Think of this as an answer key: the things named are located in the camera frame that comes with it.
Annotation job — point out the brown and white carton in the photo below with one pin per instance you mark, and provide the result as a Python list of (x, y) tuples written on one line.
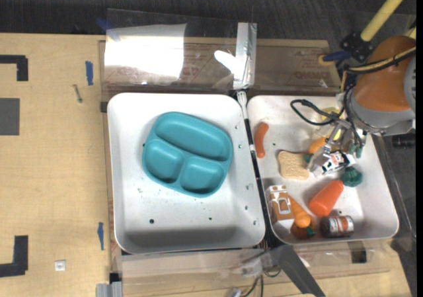
[(280, 204)]

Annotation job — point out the orange pumpkin with green stem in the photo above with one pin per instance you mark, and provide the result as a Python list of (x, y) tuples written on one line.
[(302, 232)]

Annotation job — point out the white plastic tray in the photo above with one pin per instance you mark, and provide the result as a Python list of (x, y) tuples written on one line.
[(185, 223), (370, 190)]

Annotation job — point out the orange bottle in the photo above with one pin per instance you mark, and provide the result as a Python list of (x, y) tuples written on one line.
[(325, 199)]

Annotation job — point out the beige bread slice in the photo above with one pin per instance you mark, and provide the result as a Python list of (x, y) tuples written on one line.
[(292, 166)]

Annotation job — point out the yellow banana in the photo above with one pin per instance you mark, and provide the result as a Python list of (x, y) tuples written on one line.
[(330, 113)]

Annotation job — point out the green broccoli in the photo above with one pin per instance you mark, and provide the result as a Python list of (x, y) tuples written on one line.
[(351, 177)]

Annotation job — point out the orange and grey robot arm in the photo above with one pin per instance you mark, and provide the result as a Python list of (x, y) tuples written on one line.
[(383, 87)]

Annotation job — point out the small green screw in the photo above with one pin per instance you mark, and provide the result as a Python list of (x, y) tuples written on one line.
[(77, 94)]

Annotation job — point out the orange sausage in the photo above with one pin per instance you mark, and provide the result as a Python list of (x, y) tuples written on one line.
[(260, 140)]

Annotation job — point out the small white square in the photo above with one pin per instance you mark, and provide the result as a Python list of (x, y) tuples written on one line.
[(60, 265)]

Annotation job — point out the black and white carton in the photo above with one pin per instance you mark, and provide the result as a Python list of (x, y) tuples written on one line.
[(335, 161)]

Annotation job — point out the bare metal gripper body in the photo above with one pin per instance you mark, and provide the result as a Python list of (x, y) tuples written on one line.
[(338, 133)]

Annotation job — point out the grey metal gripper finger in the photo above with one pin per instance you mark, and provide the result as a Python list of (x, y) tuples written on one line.
[(319, 158)]

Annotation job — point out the orange carrot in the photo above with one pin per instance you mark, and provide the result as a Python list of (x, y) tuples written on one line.
[(317, 145), (300, 214)]

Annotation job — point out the blue divided plate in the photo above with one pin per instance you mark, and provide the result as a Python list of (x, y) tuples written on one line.
[(188, 153)]

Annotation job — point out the red and white can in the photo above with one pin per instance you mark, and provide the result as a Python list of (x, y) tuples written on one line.
[(337, 226)]

